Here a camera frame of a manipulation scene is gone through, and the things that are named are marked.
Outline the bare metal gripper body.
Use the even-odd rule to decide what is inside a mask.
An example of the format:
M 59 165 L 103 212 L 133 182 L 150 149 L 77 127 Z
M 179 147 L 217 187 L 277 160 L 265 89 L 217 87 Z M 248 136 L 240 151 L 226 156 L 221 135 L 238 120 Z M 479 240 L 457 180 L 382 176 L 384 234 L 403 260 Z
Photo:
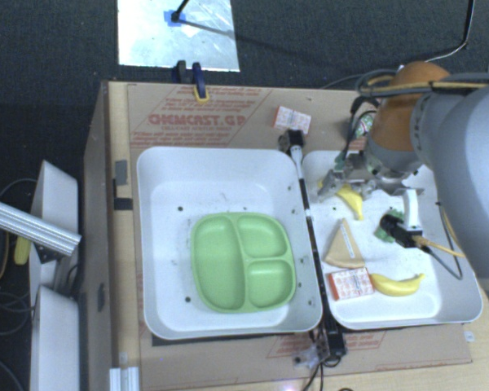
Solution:
M 335 170 L 344 173 L 344 182 L 374 180 L 379 190 L 402 191 L 407 189 L 403 181 L 408 174 L 388 168 L 370 152 L 350 153 L 335 167 Z

